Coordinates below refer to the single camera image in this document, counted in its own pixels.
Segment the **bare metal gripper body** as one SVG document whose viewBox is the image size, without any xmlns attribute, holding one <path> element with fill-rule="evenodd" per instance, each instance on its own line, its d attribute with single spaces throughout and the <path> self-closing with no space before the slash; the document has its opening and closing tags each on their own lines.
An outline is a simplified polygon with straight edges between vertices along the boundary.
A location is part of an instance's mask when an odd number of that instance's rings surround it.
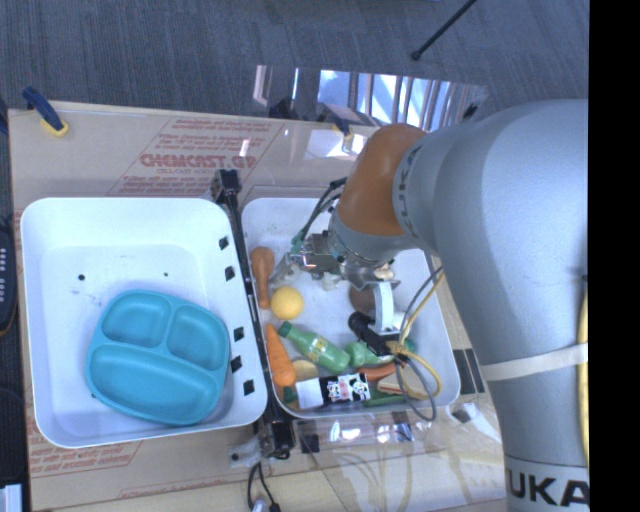
<svg viewBox="0 0 640 512">
<path fill-rule="evenodd" d="M 342 279 L 359 291 L 383 283 L 393 288 L 400 284 L 390 260 L 366 258 L 328 232 L 309 235 L 298 255 L 298 266 L 310 272 L 315 279 L 325 276 Z"/>
</svg>

